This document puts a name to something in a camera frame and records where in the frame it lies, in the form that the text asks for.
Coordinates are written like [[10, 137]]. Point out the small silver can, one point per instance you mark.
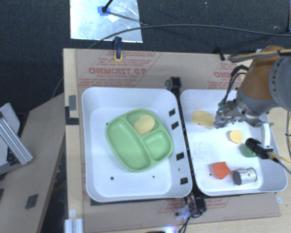
[[246, 175]]

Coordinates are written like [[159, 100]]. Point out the thin black rod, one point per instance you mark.
[[185, 132]]

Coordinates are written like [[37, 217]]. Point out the small yellow biscuit piece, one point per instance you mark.
[[235, 136]]

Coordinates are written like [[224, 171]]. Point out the white plastic tray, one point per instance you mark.
[[215, 152], [135, 186]]

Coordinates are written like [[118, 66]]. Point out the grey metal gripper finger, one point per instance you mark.
[[218, 121], [228, 122]]

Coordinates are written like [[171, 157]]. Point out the brown cardboard board red print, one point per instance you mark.
[[184, 67]]

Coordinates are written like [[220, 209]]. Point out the black cylinder on white bracket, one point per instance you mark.
[[255, 148]]

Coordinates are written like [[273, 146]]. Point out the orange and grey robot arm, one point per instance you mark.
[[259, 81]]

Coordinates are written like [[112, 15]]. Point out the yellow flat oval biscuit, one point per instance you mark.
[[202, 118]]

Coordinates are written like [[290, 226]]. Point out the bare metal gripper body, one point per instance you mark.
[[235, 110]]

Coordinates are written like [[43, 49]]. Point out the orange toy carton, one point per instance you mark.
[[221, 170]]

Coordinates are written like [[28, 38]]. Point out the green divided plate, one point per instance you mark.
[[126, 147]]

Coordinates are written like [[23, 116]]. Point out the green round toy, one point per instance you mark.
[[247, 153]]

